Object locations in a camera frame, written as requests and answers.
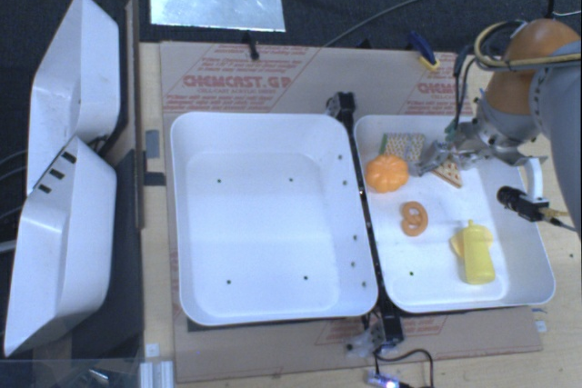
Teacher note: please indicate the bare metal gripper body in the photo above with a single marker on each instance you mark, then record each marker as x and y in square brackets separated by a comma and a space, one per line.
[482, 145]

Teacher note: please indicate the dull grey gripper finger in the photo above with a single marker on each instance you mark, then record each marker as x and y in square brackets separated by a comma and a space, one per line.
[464, 160]
[432, 156]

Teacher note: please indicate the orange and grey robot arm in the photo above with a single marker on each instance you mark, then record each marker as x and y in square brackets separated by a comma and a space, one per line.
[554, 104]

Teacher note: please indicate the tan triangular toy cracker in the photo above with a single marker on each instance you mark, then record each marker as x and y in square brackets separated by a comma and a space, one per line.
[451, 175]

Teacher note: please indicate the orange toy pumpkin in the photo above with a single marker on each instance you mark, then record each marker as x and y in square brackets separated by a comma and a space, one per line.
[386, 173]

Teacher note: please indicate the orange toy pretzel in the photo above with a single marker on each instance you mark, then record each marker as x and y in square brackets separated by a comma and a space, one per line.
[414, 228]

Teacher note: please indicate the thin black and white rod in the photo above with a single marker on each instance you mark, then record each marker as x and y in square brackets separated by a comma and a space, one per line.
[369, 222]

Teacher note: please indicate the yellow plastic bottle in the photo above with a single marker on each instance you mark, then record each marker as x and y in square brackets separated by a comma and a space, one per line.
[477, 259]

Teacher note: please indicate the white plastic tray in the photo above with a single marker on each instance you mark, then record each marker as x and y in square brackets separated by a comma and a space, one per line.
[263, 231]
[445, 291]

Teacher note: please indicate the brown cardboard board, red print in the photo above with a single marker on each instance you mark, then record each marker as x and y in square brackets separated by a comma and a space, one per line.
[273, 77]

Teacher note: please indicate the black cylinder on white bracket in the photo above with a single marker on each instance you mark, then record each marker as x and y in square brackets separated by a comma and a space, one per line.
[516, 199]

